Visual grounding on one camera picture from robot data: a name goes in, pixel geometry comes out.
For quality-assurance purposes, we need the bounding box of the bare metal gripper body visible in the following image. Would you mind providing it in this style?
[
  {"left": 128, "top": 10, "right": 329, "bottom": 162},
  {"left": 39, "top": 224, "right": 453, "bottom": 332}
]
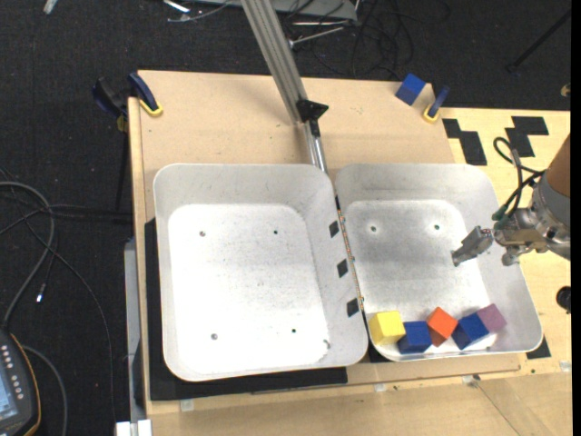
[{"left": 493, "top": 206, "right": 572, "bottom": 261}]

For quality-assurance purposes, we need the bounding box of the purple cube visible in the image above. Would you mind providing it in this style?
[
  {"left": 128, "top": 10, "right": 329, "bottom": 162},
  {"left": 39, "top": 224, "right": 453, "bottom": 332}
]
[{"left": 476, "top": 302, "right": 508, "bottom": 336}]

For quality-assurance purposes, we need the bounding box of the white plastic tray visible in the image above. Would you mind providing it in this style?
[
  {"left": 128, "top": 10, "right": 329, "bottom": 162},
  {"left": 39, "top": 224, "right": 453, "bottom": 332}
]
[
  {"left": 152, "top": 162, "right": 370, "bottom": 383},
  {"left": 333, "top": 162, "right": 545, "bottom": 364}
]

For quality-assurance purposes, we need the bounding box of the blue cube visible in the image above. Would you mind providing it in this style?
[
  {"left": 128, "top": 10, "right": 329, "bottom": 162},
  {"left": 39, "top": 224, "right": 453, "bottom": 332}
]
[
  {"left": 450, "top": 312, "right": 491, "bottom": 352},
  {"left": 397, "top": 320, "right": 434, "bottom": 355},
  {"left": 394, "top": 72, "right": 428, "bottom": 107}
]

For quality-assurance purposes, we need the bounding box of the orange cube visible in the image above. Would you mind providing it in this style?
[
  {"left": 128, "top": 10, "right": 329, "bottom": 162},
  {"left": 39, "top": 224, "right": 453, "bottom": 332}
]
[{"left": 426, "top": 306, "right": 460, "bottom": 349}]

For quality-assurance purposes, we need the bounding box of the yellow cube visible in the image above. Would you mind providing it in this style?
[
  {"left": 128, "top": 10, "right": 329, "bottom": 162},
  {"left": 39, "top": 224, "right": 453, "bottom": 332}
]
[{"left": 367, "top": 310, "right": 407, "bottom": 348}]

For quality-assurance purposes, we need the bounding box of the pale wood board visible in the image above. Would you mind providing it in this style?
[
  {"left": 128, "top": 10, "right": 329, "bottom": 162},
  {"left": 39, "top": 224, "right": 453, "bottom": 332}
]
[{"left": 135, "top": 69, "right": 523, "bottom": 416}]

